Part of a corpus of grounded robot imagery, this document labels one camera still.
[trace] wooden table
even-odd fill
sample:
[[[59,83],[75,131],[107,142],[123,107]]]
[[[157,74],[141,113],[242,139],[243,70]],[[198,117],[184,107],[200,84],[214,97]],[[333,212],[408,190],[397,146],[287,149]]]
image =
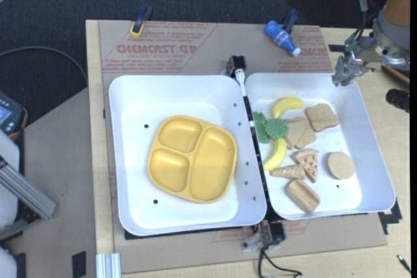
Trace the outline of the wooden table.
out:
[[[89,96],[91,136],[93,148],[94,209],[96,249],[98,254],[115,252],[106,145],[106,126],[103,119],[103,85],[100,63],[98,21],[86,22],[87,61],[89,69]],[[354,29],[321,29],[326,45],[340,44]],[[338,53],[329,50],[332,66]],[[367,73],[356,79],[369,113],[382,156],[392,178],[397,201],[402,213],[398,224],[389,225],[388,245],[314,255],[275,258],[277,265],[294,268],[303,277],[408,277],[409,272],[400,264],[397,255],[411,263],[410,238],[410,117],[405,111],[385,101],[392,89],[403,89],[384,72]],[[287,277],[265,261],[263,275]],[[257,277],[257,260],[213,264],[172,270],[123,275],[123,277]]]

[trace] blue cylinder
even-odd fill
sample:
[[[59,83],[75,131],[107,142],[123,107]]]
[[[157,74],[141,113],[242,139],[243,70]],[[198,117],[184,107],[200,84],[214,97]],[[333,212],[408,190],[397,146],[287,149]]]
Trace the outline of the blue cylinder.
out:
[[[263,31],[269,35],[279,47],[289,50],[294,57],[301,53],[301,49],[294,45],[291,36],[289,36],[289,34],[274,20],[269,21]]]

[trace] beige round disc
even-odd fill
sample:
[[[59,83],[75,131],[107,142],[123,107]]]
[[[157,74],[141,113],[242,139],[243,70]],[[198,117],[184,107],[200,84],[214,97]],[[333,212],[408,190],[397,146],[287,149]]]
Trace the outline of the beige round disc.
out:
[[[354,174],[353,160],[343,152],[334,152],[328,157],[328,168],[334,177],[345,180]]]

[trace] yellow and blue clamp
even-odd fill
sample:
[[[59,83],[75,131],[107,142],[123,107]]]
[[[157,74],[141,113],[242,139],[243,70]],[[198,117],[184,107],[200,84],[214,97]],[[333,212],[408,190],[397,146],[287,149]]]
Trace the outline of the yellow and blue clamp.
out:
[[[136,21],[132,24],[130,28],[130,36],[133,38],[138,38],[141,36],[143,31],[143,22],[148,20],[152,13],[152,7],[148,6],[147,4],[143,4],[141,6],[141,10],[139,11],[139,15],[137,16]]]

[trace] wooden edge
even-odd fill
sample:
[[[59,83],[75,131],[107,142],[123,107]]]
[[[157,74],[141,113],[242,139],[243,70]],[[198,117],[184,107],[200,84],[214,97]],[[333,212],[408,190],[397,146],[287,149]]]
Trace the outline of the wooden edge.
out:
[[[111,215],[106,124],[103,118],[104,95],[99,23],[95,20],[87,20],[85,28],[89,75],[96,251],[98,254],[111,254],[115,251],[115,246],[113,239],[113,219]]]

